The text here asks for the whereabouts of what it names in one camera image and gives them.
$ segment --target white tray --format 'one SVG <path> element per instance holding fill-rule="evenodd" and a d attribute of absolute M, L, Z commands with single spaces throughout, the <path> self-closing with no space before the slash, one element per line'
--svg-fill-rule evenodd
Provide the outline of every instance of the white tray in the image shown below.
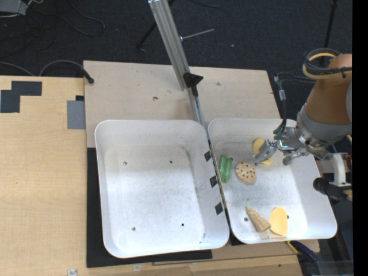
<path fill-rule="evenodd" d="M 131 258 L 226 244 L 229 226 L 199 123 L 106 120 L 95 140 L 109 253 Z"/>
<path fill-rule="evenodd" d="M 295 158 L 291 165 L 284 166 L 283 154 L 277 151 L 272 164 L 256 166 L 257 179 L 251 185 L 235 175 L 238 162 L 254 166 L 252 142 L 259 137 L 272 140 L 273 130 L 280 123 L 281 120 L 219 118 L 209 124 L 216 164 L 222 154 L 233 158 L 231 177 L 228 183 L 221 183 L 231 230 L 248 244 L 331 238 L 337 230 L 336 219 L 328 197 L 313 188 L 319 172 L 312 155 Z M 244 220 L 248 217 L 247 205 L 266 220 L 274 207 L 283 207 L 289 216 L 287 236 L 280 237 L 270 230 L 258 232 L 250 220 Z"/>

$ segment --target black bracket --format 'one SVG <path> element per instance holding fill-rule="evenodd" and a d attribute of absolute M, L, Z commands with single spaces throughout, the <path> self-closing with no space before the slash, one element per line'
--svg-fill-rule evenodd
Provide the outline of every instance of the black bracket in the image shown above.
<path fill-rule="evenodd" d="M 198 96 L 197 85 L 199 84 L 200 81 L 203 80 L 203 76 L 193 75 L 189 72 L 186 72 L 183 75 L 183 78 L 184 78 L 185 85 L 187 86 L 187 88 L 191 87 L 191 91 L 193 95 Z"/>

